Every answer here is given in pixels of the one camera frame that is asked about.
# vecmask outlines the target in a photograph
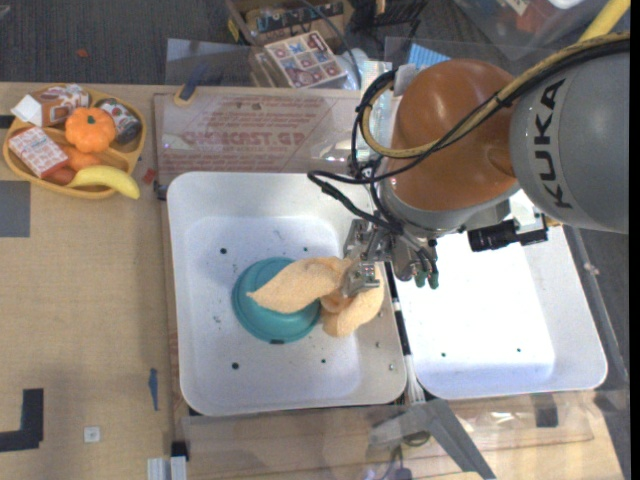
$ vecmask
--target tan stuffed object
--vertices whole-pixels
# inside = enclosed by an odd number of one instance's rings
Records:
[[[320,299],[324,331],[335,337],[352,334],[378,313],[384,299],[384,284],[355,297],[340,293],[342,277],[352,260],[321,257],[298,260],[255,292],[247,295],[262,307],[293,313]],[[376,265],[376,278],[383,279]]]

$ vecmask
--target table surface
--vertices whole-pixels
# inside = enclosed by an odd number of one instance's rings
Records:
[[[40,85],[0,83],[0,115]],[[20,427],[23,389],[44,389],[44,440],[38,449],[0,453],[2,479],[145,478],[147,459],[167,457],[180,435],[172,389],[169,329],[175,315],[166,285],[165,203],[141,181],[156,166],[153,96],[175,88],[87,86],[130,102],[147,120],[133,173],[142,195],[135,201],[118,194],[94,201],[32,186],[29,237],[0,237],[0,432]],[[4,161],[3,180],[18,180]],[[152,369],[157,410],[148,386]],[[594,409],[586,416],[593,439],[487,451],[485,458],[499,478],[622,478],[602,415]],[[83,441],[84,428],[91,426],[100,427],[98,443]],[[429,460],[412,466],[414,472],[438,471]],[[210,470],[191,461],[190,479],[210,477]],[[292,471],[277,478],[329,477]]]

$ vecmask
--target gray metal leg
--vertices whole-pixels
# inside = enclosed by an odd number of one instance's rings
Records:
[[[476,472],[484,480],[495,480],[489,464],[464,430],[446,400],[436,398],[411,406],[401,415],[371,431],[372,446],[400,444],[403,437],[429,432],[462,471]]]

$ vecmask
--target teal bowl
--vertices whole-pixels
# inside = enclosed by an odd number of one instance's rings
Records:
[[[314,301],[295,313],[280,313],[260,306],[247,295],[255,292],[293,263],[289,258],[268,258],[247,268],[236,281],[231,294],[233,311],[247,331],[272,344],[291,343],[311,332],[320,316],[320,303]]]

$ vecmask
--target plastic bin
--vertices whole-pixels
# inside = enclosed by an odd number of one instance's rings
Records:
[[[586,25],[608,0],[454,0],[510,59]]]

